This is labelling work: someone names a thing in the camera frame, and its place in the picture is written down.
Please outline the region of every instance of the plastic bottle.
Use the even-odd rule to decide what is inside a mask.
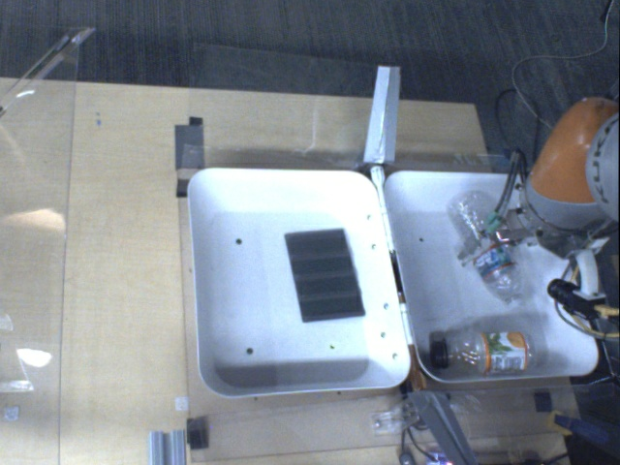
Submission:
[[[484,285],[506,303],[521,299],[523,281],[510,245],[495,243],[485,234],[486,219],[494,201],[482,191],[457,195],[448,205],[448,216],[463,243],[458,258],[473,262]]]
[[[530,339],[522,331],[480,332],[469,328],[439,338],[431,335],[431,365],[455,376],[518,376],[535,361]]]

